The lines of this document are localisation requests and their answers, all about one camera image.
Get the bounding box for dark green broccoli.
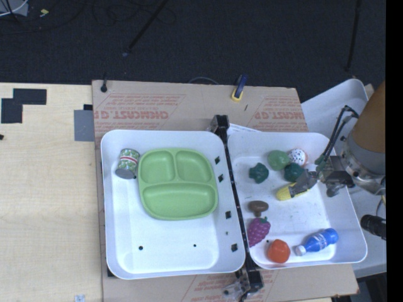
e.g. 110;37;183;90
248;162;270;184
283;162;306;183

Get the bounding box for brown cardboard board red print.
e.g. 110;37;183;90
91;79;360;302

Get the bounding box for brown mushroom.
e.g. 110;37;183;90
247;200;270;218

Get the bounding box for thin black and white rod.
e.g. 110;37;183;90
218;130;258;274

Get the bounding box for white black-dotted ball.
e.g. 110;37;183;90
287;148;309;167

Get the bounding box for white plastic tray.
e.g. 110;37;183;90
226;130;369;271
100;129;247;280

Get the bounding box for black block with thin wires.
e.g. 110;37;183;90
233;268;264;299
207;114;230;135

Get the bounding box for black cylinder on white bracket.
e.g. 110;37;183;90
360;213;387;241

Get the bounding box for light green pear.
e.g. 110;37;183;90
267;149;292;172

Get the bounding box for purple grapes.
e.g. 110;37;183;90
246;216;272;249

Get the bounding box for green divided plate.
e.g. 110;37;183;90
137;147;219;221

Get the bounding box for orange bell pepper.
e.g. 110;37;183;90
266;238;292;264

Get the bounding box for yellow corn cob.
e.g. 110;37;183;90
276;182;312;202

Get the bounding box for blue bottle with white cap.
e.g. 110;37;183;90
294;227;340;257

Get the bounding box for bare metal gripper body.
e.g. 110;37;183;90
318;155;386;196

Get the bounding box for green and white can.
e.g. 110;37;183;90
114;148;141;180

